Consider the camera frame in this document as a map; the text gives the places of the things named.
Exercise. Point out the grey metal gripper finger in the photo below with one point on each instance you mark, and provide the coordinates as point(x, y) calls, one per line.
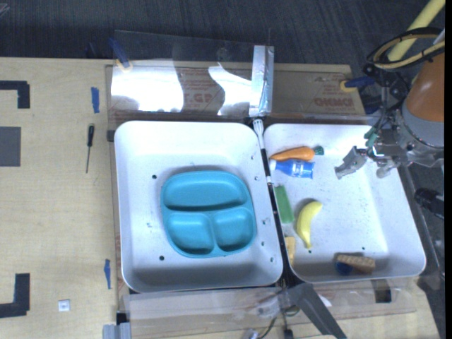
point(386, 170)
point(350, 162)

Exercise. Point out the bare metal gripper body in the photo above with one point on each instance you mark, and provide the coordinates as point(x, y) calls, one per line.
point(392, 151)

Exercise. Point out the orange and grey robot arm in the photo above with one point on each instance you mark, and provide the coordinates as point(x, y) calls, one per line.
point(425, 94)

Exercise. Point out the white plastic tray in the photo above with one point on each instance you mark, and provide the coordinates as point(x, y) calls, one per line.
point(356, 207)
point(141, 189)

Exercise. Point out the blue bottle white cap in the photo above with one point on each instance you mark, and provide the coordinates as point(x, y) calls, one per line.
point(296, 169)

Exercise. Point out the orange carrot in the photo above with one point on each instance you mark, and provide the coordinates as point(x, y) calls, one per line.
point(295, 154)

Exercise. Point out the yellow banana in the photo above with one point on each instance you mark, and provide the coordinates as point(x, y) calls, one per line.
point(305, 221)

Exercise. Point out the brown biscuit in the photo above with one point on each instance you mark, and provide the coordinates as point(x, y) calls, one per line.
point(356, 262)

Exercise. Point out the yellow block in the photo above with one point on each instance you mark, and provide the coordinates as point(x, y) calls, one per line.
point(290, 249)

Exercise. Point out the blue divided plate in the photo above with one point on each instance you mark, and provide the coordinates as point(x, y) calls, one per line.
point(208, 213)

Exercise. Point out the black screwdriver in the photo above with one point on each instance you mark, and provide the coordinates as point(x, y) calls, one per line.
point(90, 136)

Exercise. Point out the small white square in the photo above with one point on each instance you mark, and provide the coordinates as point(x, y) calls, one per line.
point(64, 305)

